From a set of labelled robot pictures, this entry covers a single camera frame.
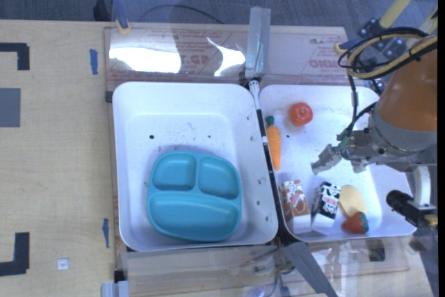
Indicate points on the orange toy carrot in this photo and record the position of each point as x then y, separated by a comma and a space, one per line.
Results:
274, 144

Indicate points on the white plastic tray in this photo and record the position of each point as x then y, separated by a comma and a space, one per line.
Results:
327, 135
187, 108

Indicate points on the blue divided plate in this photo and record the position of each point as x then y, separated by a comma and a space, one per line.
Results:
194, 198

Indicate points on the red toy strawberry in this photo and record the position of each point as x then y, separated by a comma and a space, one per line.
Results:
356, 223

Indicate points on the orange-red toy tomato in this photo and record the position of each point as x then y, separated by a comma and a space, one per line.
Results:
300, 114

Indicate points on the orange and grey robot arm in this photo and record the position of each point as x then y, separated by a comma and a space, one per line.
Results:
406, 97

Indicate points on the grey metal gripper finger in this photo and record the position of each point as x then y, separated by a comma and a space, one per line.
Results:
359, 166
325, 160

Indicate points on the brown and white carton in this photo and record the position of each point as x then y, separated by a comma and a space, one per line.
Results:
295, 205

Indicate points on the black cylinder on white bracket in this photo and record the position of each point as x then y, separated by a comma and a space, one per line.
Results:
405, 203

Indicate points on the yellow toy lemon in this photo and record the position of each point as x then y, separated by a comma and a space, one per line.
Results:
352, 200

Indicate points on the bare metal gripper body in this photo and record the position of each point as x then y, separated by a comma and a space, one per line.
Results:
368, 146

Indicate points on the thin black and white rod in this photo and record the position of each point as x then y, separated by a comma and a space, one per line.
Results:
265, 140

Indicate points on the black and white carton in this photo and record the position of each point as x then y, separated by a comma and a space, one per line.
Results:
326, 207

